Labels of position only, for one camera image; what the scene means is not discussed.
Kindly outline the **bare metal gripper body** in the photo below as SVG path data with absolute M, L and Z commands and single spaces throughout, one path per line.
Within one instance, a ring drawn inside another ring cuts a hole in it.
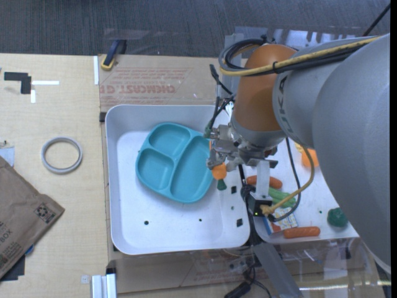
M 219 153 L 222 164 L 238 159 L 239 165 L 257 166 L 277 152 L 278 144 L 278 131 L 256 132 L 233 124 L 210 131 L 210 150 Z

